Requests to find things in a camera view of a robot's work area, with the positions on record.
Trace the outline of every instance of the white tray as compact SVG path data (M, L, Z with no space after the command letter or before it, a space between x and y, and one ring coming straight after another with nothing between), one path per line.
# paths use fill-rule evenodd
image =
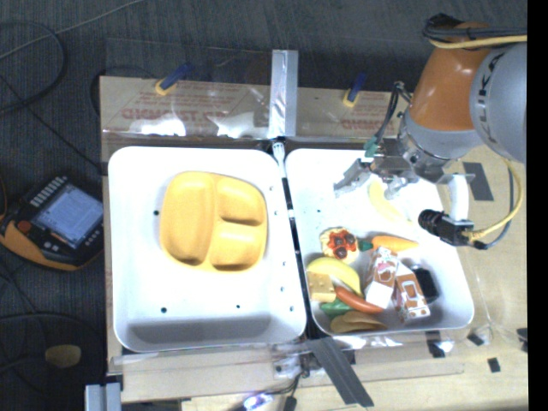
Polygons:
M402 324L392 305L378 319L388 330L427 331L461 329L474 317L474 302L470 294L461 261L456 248L430 235L417 223L422 210L443 210L435 185L419 181L406 186L400 196L391 203L413 223L395 223L383 217L368 199L369 182L378 180L372 176L368 183L338 198L333 184L343 178L343 172L363 155L363 151L330 149L297 149L286 158L289 188L295 209L295 223L304 266L321 257L319 235L325 229L345 227L360 238L370 238L377 233L391 234L417 241L420 245L398 254L406 265L422 265L430 270L437 284L439 297L431 305L431 316ZM352 264L362 279L369 263L369 253L362 252ZM313 318L319 328L333 335L330 320L311 301ZM362 335L378 335L378 331Z
M171 179L201 170L250 182L265 197L263 259L243 272L199 271L161 249L159 215ZM276 161L244 149L123 148L109 162L114 331L136 352L287 343L307 316Z

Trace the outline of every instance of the yellow cable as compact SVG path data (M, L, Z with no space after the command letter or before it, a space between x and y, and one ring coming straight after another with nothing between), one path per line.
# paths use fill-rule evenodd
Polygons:
M517 201L515 203L514 209L506 215L503 219L498 221L497 223L493 224L490 227L487 227L486 229L479 229L479 230L470 230L470 231L464 231L462 232L462 235L466 236L471 242L477 241L478 239L481 239L482 237L488 235L492 231L495 231L496 229L500 229L503 227L510 219L512 219L517 212L520 210L521 204L523 203L523 186L521 185L521 179L515 172L514 166L512 166L511 162L507 160L506 158L503 159L506 165L508 166L508 169L512 173L512 176L514 177L515 184L518 189L518 195L517 195Z
M440 49L473 49L476 47L486 47L492 45L502 45L508 43L524 43L527 42L527 35L513 35L509 37L496 37L486 39L473 39L471 41L462 41L461 43L444 43L429 39L430 43Z

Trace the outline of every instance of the yellow banana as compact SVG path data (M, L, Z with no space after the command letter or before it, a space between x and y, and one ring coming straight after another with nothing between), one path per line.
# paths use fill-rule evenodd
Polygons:
M307 266L307 271L329 274L348 285L356 294L361 295L360 276L352 266L334 257L320 257Z
M369 200L377 211L387 219L393 222L411 223L409 219L402 215L385 197L384 189L380 181L373 181L369 185Z

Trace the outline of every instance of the device screen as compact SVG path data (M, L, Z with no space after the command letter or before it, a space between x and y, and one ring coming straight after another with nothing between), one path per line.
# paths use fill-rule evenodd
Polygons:
M76 249L102 217L100 201L68 184L31 222L51 230Z

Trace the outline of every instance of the table surface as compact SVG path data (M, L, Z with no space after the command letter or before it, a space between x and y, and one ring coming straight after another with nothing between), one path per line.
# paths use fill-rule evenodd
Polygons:
M124 81L118 82L123 88ZM335 90L332 94L333 98L343 95ZM108 111L105 114L103 108L102 103L104 121L109 114ZM102 133L101 138L105 163L117 148L134 144L113 133ZM462 161L483 166L493 193L493 201L471 200L470 203L470 219L476 228L485 227L502 218L508 210L506 167L484 146L472 150ZM462 163L453 165L452 169L462 171ZM524 182L523 166L518 165L516 169ZM440 189L440 195L443 202L448 202L445 190ZM459 249L477 311L473 326L484 338L482 345L466 337L458 339L444 358L433 358L426 344L423 347L414 344L413 356L401 348L356 352L354 370L375 408L395 411L528 408L527 351L515 332L518 328L527 328L526 207L524 202L508 234L493 249L488 252ZM290 383L289 379L275 374L272 354L265 348L181 352L155 358L122 356L122 346L112 327L109 215L108 176L105 176L107 347L111 371L123 375L123 403L177 399L185 411L229 410L254 391L280 389ZM490 362L496 362L498 370L493 370ZM274 397L274 402L262 409L282 409L283 397ZM295 398L297 409L303 411L360 408L345 404L323 371L302 378Z

